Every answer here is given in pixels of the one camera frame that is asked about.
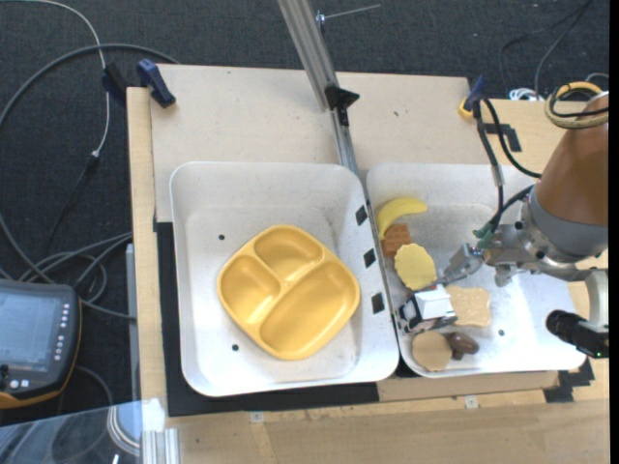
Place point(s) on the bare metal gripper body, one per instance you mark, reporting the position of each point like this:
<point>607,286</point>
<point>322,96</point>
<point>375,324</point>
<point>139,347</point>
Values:
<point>524,249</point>

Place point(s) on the yellow round biscuit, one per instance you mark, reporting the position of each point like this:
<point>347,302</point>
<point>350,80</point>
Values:
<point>415,266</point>

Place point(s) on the white carton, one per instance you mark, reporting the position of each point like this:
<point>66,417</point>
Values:
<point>435,302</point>

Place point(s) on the black cylinder on white bracket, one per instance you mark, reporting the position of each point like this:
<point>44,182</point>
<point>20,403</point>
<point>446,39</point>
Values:
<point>575,329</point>

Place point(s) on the tan round biscuit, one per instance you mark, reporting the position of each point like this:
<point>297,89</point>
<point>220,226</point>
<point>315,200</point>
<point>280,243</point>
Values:
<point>430,351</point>

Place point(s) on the yellow divided plate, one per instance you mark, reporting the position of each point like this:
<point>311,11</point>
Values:
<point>290,293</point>

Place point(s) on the tan bread slice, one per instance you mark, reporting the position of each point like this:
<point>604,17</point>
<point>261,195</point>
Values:
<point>469,307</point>

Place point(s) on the yellow banana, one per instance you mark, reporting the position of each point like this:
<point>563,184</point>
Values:
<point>394,209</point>

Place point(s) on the white plastic tray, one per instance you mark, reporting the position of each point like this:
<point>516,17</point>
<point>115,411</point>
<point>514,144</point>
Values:
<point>527,327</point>
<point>203,288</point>

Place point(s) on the pale wood board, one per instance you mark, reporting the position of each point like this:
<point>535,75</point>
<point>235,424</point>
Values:
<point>251,119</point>

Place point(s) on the brown doughnut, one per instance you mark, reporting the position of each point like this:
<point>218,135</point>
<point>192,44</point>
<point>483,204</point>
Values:
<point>463,342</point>

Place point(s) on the orange-brown waffle square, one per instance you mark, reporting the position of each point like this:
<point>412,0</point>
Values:
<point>392,244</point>

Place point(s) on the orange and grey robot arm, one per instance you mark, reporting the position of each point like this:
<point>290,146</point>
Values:
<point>578,172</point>

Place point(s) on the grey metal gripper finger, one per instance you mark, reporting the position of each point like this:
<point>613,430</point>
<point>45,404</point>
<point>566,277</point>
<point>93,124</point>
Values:
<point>465,260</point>
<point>503,274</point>

